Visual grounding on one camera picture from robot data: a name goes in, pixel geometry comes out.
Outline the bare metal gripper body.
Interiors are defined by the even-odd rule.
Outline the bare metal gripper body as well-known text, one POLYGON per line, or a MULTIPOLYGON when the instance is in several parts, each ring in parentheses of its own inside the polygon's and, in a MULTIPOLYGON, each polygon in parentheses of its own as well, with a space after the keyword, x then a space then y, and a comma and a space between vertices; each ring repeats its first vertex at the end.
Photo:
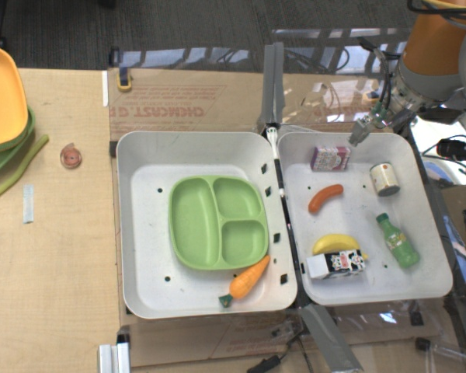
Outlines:
POLYGON ((444 100, 422 96, 405 85, 383 82, 370 109, 371 122, 398 122, 419 111, 437 108, 444 100))

